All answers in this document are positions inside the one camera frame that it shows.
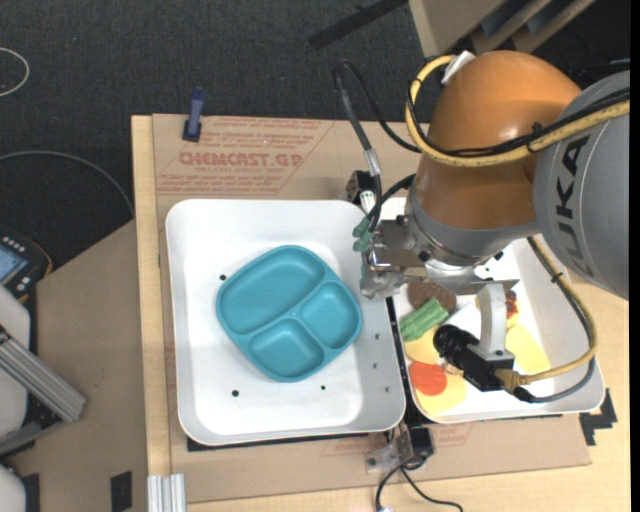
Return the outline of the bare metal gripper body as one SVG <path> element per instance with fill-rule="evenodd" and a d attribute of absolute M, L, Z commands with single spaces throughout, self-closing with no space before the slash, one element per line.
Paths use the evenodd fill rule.
<path fill-rule="evenodd" d="M 477 263 L 449 251 L 407 218 L 380 222 L 367 248 L 367 272 L 397 272 L 401 286 L 433 282 L 449 291 L 473 291 L 481 282 Z"/>

